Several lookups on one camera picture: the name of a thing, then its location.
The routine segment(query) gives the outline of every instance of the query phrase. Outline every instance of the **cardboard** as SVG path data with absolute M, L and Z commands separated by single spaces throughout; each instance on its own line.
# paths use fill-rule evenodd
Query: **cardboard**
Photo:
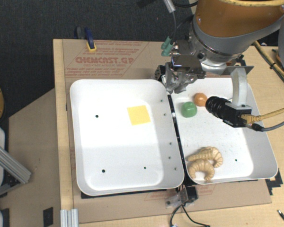
M 95 41 L 90 53 L 84 40 L 63 39 L 65 85 L 74 207 L 80 223 L 170 214 L 165 199 L 174 189 L 83 199 L 76 182 L 73 129 L 69 89 L 78 79 L 151 79 L 158 65 L 169 57 L 159 56 L 160 42 Z M 271 203 L 265 180 L 196 186 L 199 199 L 188 211 L 213 210 Z

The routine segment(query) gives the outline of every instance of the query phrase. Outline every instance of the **dark floor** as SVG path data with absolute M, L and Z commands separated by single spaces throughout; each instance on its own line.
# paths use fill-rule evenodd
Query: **dark floor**
M 189 15 L 190 9 L 176 11 L 177 21 Z M 163 41 L 173 29 L 162 0 L 0 0 L 0 86 L 6 116 L 54 87 L 53 39 L 73 38 L 76 26 L 88 26 L 95 39 L 108 40 Z M 187 33 L 185 25 L 177 38 Z

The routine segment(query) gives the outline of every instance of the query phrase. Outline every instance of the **yellow square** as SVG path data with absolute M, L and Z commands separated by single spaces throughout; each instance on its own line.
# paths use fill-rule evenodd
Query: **yellow square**
M 151 121 L 145 105 L 127 108 L 132 125 L 149 123 Z

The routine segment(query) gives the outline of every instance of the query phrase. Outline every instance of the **wooden table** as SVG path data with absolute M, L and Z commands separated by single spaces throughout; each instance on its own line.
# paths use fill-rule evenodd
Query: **wooden table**
M 63 40 L 53 41 L 54 50 L 54 73 L 56 91 L 57 110 L 57 132 L 58 132 L 58 152 L 59 152 L 59 173 L 60 173 L 60 197 L 61 209 L 70 210 L 74 208 L 72 182 L 71 182 L 71 162 L 69 151 L 68 118 L 65 109 L 66 89 L 63 63 Z M 265 50 L 272 57 L 275 47 L 266 47 Z M 254 65 L 254 69 L 248 74 L 248 82 L 254 93 L 257 105 L 261 114 L 284 107 L 284 84 L 273 70 L 262 59 L 256 49 L 251 46 L 244 52 L 244 59 L 247 65 Z M 284 120 L 284 114 L 269 118 L 264 121 L 265 126 L 278 124 Z M 284 221 L 278 215 L 277 210 L 284 213 L 284 126 L 274 131 L 268 132 L 268 137 L 273 147 L 279 170 L 283 179 L 280 188 L 273 189 L 271 196 L 272 203 L 258 206 L 247 206 L 240 208 L 230 208 L 222 210 L 208 210 L 192 212 L 191 216 L 195 221 L 207 223 L 211 226 L 284 226 Z M 131 218 L 113 220 L 105 222 L 95 222 L 80 224 L 82 227 L 167 227 L 169 226 L 170 215 L 153 217 Z M 183 213 L 176 214 L 173 220 L 179 227 L 194 226 Z

